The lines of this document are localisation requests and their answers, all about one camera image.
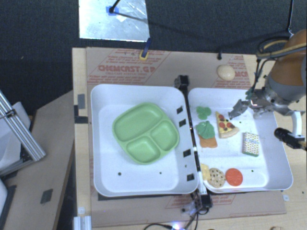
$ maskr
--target toy pizza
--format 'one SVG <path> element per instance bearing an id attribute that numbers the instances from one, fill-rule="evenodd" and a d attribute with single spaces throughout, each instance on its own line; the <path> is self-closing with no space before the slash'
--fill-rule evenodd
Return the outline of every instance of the toy pizza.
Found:
<path id="1" fill-rule="evenodd" d="M 235 127 L 232 123 L 225 119 L 222 114 L 219 112 L 215 112 L 215 114 L 220 138 L 232 137 L 240 131 L 238 127 Z"/>

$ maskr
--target pepperoni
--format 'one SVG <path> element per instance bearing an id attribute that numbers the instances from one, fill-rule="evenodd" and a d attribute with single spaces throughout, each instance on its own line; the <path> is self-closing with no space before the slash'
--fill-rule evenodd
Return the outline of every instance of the pepperoni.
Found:
<path id="1" fill-rule="evenodd" d="M 224 123 L 222 123 L 222 122 L 220 122 L 220 123 L 219 123 L 219 127 L 221 127 L 221 128 L 225 128 L 225 124 L 224 124 Z"/>
<path id="2" fill-rule="evenodd" d="M 225 174 L 227 182 L 232 186 L 239 186 L 243 182 L 243 175 L 240 170 L 235 168 L 229 169 Z"/>

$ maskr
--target white tray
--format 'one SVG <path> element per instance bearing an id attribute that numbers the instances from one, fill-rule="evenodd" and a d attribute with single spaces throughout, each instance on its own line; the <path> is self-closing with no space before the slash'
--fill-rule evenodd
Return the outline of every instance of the white tray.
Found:
<path id="1" fill-rule="evenodd" d="M 291 187 L 293 177 L 283 144 L 274 136 L 277 128 L 273 113 L 265 113 L 260 118 L 253 118 L 253 111 L 248 109 L 231 122 L 240 128 L 233 137 L 221 139 L 218 136 L 215 111 L 225 118 L 238 99 L 245 99 L 246 90 L 234 89 L 192 89 L 189 104 L 194 127 L 199 159 L 209 168 L 218 168 L 224 173 L 230 168 L 239 169 L 243 174 L 240 186 L 231 186 L 225 182 L 221 188 L 214 188 L 207 181 L 205 186 L 214 193 L 234 193 L 249 191 L 284 190 Z M 198 119 L 197 106 L 211 108 L 212 114 L 207 120 L 213 125 L 218 147 L 202 148 L 195 126 L 203 120 Z M 252 157 L 242 153 L 243 133 L 250 132 L 260 137 L 260 154 Z"/>
<path id="2" fill-rule="evenodd" d="M 128 109 L 158 105 L 179 131 L 178 146 L 148 165 L 134 162 L 112 134 L 114 120 Z M 198 185 L 189 121 L 183 94 L 173 87 L 101 84 L 91 92 L 94 185 L 104 196 L 188 194 Z M 179 127 L 179 122 L 186 124 Z M 190 155 L 183 156 L 184 151 Z"/>

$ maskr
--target black fabric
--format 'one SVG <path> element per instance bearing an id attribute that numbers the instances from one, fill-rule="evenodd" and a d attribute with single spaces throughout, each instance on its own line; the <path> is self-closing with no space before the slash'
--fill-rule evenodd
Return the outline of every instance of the black fabric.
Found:
<path id="1" fill-rule="evenodd" d="M 306 28 L 295 0 L 292 30 Z M 254 54 L 287 35 L 290 0 L 146 0 L 151 49 Z M 28 114 L 72 89 L 71 49 L 144 44 L 79 38 L 78 0 L 0 0 L 0 89 Z"/>

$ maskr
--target cardboard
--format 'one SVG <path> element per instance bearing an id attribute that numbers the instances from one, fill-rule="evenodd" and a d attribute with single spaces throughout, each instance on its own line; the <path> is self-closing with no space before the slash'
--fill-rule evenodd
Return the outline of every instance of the cardboard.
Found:
<path id="1" fill-rule="evenodd" d="M 100 83 L 172 86 L 178 75 L 189 75 L 189 89 L 250 87 L 248 72 L 242 55 L 150 51 L 147 61 L 139 60 L 140 50 L 87 48 L 87 106 L 90 92 Z M 232 81 L 218 78 L 219 65 L 232 65 L 236 77 Z M 159 197 L 103 198 L 93 184 L 93 146 L 91 111 L 89 118 L 90 184 L 92 227 L 135 225 L 153 222 L 188 220 L 182 208 L 191 203 L 190 195 Z M 213 207 L 200 219 L 261 216 L 286 213 L 280 191 L 213 195 Z"/>

